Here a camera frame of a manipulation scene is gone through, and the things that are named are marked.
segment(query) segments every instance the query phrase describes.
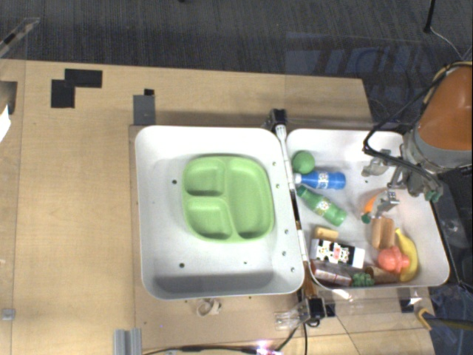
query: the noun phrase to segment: banana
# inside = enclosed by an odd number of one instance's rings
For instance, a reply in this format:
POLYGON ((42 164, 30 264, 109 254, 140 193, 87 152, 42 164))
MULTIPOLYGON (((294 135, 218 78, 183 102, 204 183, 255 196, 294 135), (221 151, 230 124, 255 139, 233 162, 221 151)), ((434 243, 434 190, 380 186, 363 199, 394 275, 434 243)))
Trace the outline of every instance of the banana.
POLYGON ((401 252, 407 255, 410 260, 409 267, 404 268, 401 271, 401 274, 399 275, 399 280, 401 282, 407 282, 412 280, 415 274, 417 274, 417 269, 419 265, 417 249, 415 247, 414 242, 412 242, 410 238, 402 234, 399 228, 396 229, 396 234, 398 235, 399 248, 401 249, 401 252))

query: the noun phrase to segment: green ball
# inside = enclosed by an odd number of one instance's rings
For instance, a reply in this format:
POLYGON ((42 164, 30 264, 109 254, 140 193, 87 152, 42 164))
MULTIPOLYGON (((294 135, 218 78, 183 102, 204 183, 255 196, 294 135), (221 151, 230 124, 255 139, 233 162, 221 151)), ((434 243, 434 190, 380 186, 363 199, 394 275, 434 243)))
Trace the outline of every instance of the green ball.
POLYGON ((293 156, 293 171, 308 174, 316 166, 316 160, 308 151, 299 151, 293 156))

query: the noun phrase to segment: green soda can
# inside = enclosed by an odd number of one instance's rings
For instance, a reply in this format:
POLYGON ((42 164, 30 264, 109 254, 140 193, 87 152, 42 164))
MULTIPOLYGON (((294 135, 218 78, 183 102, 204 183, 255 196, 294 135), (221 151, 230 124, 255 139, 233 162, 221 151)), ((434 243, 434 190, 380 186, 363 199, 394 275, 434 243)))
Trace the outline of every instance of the green soda can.
POLYGON ((332 225, 340 226, 345 218, 347 218, 345 210, 337 207, 337 205, 326 197, 312 192, 304 186, 297 188, 297 195, 304 200, 305 204, 312 212, 323 217, 332 225))

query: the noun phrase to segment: blue bottle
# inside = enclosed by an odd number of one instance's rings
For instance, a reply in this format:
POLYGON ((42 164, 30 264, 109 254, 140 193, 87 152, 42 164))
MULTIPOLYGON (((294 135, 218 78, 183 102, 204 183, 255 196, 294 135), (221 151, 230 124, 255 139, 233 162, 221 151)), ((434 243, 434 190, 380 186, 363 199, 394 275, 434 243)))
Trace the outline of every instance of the blue bottle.
POLYGON ((294 174, 294 182, 314 189, 343 189, 347 179, 342 172, 312 171, 310 174, 294 174))

